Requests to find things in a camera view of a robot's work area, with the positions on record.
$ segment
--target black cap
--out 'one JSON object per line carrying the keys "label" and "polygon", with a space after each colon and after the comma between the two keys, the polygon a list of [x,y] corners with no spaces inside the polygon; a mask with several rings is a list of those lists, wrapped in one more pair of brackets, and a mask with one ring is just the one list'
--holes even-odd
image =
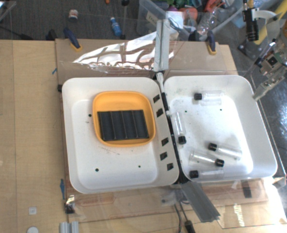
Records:
{"label": "black cap", "polygon": [[208,149],[209,150],[212,150],[212,151],[216,151],[217,150],[217,144],[214,144],[214,143],[210,143],[209,145],[208,145]]}
{"label": "black cap", "polygon": [[186,144],[187,143],[186,137],[183,135],[178,137],[178,142],[179,144]]}
{"label": "black cap", "polygon": [[198,171],[197,170],[191,170],[190,171],[190,178],[195,179],[198,178]]}
{"label": "black cap", "polygon": [[224,160],[216,159],[215,160],[215,165],[223,167],[224,166]]}
{"label": "black cap", "polygon": [[202,93],[195,93],[194,94],[194,99],[195,100],[202,100],[203,99]]}

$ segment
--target floor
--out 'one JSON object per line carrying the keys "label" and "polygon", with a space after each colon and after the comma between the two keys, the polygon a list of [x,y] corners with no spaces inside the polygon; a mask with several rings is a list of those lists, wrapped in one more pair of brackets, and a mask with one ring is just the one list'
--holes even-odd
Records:
{"label": "floor", "polygon": [[[26,34],[34,40],[46,40],[49,30],[54,29],[59,38],[64,38],[65,26],[73,30],[78,38],[111,39],[110,17],[115,16],[123,22],[124,9],[121,0],[111,0],[105,4],[104,0],[12,0],[16,7],[2,24],[13,33],[0,28],[0,39],[20,39],[20,34]],[[77,24],[67,20],[70,9],[79,11]],[[127,19],[127,39],[137,38],[136,32],[139,0],[130,0]],[[216,41],[230,46],[238,71],[246,73],[252,66],[253,60],[242,53],[238,46],[244,42],[245,29],[228,23],[215,33]],[[245,77],[257,87],[265,77],[257,69]],[[278,170],[275,175],[276,187],[281,195],[284,210],[287,216],[287,75],[273,90],[267,93],[260,102],[263,117],[270,133],[271,142],[278,161]]]}

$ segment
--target blue bottle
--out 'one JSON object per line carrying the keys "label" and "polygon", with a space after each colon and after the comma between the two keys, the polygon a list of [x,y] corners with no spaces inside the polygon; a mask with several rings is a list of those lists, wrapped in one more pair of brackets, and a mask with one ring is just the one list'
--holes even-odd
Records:
{"label": "blue bottle", "polygon": [[112,30],[114,32],[114,35],[115,36],[121,36],[122,34],[122,30],[120,28],[120,25],[116,22],[115,18],[114,17],[111,17],[110,19],[111,23],[112,23]]}

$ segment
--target test tube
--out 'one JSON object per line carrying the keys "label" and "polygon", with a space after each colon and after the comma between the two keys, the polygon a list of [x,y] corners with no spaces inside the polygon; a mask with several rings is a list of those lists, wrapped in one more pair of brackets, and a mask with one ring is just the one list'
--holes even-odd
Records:
{"label": "test tube", "polygon": [[203,180],[211,180],[211,179],[222,179],[224,177],[223,168],[218,168],[215,170],[191,170],[189,172],[189,176],[191,179],[203,179]]}
{"label": "test tube", "polygon": [[195,93],[194,99],[199,101],[200,105],[221,105],[222,104],[223,91],[211,90],[202,91],[201,93]]}
{"label": "test tube", "polygon": [[215,158],[214,156],[209,156],[205,154],[198,154],[195,151],[192,151],[189,156],[189,162],[191,163],[204,163],[211,166],[224,166],[224,160]]}
{"label": "test tube", "polygon": [[216,153],[219,153],[219,154],[230,156],[234,158],[235,160],[240,160],[242,156],[241,150],[228,147],[228,146],[224,146],[221,144],[209,143],[208,149],[211,151],[215,151]]}
{"label": "test tube", "polygon": [[177,134],[178,137],[178,143],[179,144],[186,144],[187,140],[185,137],[186,134],[186,128],[184,126],[184,121],[182,119],[182,114],[180,112],[176,112],[172,114],[172,119],[174,122],[174,131]]}

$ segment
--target orange tray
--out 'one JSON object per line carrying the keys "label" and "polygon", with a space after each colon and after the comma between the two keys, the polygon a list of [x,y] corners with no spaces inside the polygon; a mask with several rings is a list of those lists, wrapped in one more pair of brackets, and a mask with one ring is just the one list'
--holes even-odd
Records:
{"label": "orange tray", "polygon": [[[135,147],[142,146],[153,140],[156,134],[156,126],[151,104],[146,96],[139,92],[132,91],[108,91],[95,96],[93,100],[93,120],[96,136],[100,142],[111,147]],[[143,110],[148,138],[141,139],[123,139],[104,141],[101,137],[101,128],[99,124],[98,112],[106,111],[128,111]]]}

